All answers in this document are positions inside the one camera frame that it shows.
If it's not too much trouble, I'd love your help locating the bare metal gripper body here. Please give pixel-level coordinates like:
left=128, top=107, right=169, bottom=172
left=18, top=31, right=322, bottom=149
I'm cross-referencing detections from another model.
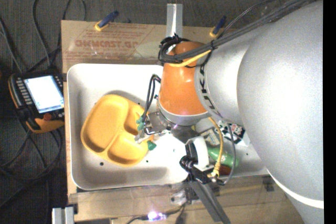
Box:
left=143, top=111, right=174, bottom=135

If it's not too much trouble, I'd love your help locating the orange carrot with green top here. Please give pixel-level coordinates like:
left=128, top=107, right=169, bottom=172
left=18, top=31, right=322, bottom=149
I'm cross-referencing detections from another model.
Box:
left=141, top=134, right=158, bottom=151

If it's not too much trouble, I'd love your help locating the yellow divided plate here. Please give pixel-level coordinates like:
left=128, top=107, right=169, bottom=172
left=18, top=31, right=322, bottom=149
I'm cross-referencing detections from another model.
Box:
left=80, top=94, right=150, bottom=167

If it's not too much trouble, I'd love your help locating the white and grey packet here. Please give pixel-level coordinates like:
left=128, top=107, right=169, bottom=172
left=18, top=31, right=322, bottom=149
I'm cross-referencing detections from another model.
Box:
left=201, top=127, right=221, bottom=147

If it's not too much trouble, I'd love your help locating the green bottle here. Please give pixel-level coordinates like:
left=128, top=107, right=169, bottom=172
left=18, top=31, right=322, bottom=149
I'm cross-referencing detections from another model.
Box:
left=206, top=146, right=240, bottom=169

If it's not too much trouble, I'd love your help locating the black and white carton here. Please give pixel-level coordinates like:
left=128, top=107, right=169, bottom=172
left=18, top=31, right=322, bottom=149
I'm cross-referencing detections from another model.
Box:
left=218, top=121, right=247, bottom=144

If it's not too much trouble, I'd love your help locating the dark red round thing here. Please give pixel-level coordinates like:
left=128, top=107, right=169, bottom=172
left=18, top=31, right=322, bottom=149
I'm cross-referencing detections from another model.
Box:
left=217, top=164, right=232, bottom=176

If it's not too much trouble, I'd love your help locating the black cylinder on white bracket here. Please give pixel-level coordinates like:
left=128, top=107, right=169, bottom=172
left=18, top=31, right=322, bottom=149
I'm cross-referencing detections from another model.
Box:
left=179, top=135, right=220, bottom=184

